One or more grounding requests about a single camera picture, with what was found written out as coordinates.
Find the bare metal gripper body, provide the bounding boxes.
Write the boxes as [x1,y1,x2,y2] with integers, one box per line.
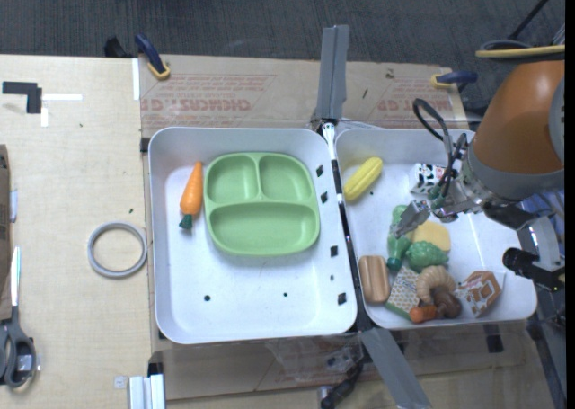
[429,172,487,224]

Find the yellow cheese wedge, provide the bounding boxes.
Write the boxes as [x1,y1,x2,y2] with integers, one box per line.
[409,219,452,254]

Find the green bottle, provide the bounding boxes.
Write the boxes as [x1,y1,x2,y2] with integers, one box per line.
[385,204,413,272]

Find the green broccoli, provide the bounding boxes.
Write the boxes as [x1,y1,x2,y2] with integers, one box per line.
[404,240,451,274]

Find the black and white cow carton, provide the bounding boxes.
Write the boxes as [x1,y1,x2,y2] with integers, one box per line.
[410,162,448,196]

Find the white plastic tray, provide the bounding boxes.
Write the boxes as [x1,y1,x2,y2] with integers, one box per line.
[147,126,359,346]
[333,128,539,332]

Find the yellow corn cob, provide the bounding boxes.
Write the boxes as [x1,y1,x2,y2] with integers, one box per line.
[342,156,385,203]

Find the tan croissant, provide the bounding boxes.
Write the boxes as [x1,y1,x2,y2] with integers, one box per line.
[414,264,458,306]

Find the hot dog in bun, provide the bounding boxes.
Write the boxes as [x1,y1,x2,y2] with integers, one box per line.
[358,254,392,306]

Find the white patterned packet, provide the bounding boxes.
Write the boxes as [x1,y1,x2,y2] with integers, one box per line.
[384,265,422,322]

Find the orange and white carton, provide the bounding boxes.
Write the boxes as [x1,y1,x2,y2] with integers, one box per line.
[456,270,504,320]

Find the brown mushroom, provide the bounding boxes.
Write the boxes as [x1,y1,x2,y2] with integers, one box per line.
[429,285,464,320]

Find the small orange vegetable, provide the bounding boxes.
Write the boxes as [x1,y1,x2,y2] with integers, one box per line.
[408,303,438,325]

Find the green divided plate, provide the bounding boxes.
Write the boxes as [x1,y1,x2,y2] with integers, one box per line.
[203,152,322,258]

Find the brown cardboard board, red print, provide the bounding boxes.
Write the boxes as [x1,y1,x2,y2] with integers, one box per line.
[137,54,543,402]

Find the orange carrot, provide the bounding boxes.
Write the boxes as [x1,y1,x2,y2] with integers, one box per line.
[178,161,206,231]

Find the grey tape roll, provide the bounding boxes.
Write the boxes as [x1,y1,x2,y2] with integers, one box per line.
[86,220,148,280]

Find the black cylinder on white bracket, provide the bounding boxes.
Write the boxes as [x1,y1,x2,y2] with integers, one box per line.
[501,214,565,292]

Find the grey-handled scissors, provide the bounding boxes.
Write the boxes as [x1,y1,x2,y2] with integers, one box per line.
[0,245,39,389]

